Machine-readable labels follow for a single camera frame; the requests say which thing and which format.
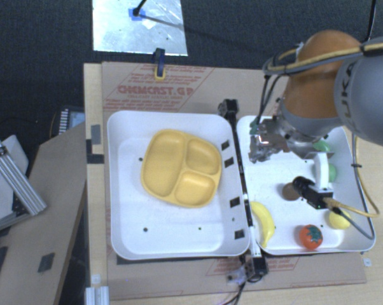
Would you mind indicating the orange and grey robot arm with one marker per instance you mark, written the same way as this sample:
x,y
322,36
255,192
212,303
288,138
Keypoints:
x,y
315,84

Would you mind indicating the green round toy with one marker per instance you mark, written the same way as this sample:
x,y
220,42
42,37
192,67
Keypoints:
x,y
322,145
332,172

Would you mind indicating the brown round biscuit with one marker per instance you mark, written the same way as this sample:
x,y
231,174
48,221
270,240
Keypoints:
x,y
288,193

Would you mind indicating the yellow divided plate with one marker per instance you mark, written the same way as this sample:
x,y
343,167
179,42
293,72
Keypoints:
x,y
169,167

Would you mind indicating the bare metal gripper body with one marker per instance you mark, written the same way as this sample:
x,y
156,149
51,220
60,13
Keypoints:
x,y
279,135

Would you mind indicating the yellow banana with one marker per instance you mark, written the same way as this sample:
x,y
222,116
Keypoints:
x,y
264,218

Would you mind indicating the orange toy fruit green leaves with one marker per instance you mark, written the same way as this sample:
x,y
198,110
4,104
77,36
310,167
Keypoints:
x,y
310,237

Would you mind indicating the black cylinder on white bracket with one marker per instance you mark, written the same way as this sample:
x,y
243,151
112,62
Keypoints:
x,y
317,194

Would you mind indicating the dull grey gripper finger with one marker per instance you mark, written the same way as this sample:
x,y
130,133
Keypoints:
x,y
269,152
255,152

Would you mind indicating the yellow lemon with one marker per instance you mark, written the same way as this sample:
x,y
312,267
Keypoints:
x,y
338,221

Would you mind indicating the brown cardboard board red print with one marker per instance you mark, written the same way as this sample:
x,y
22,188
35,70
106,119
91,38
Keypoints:
x,y
178,278

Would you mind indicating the thin black and white rod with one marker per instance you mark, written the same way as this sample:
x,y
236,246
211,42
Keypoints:
x,y
241,173

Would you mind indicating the white plastic tray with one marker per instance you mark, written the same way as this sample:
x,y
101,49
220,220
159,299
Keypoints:
x,y
166,227
283,173

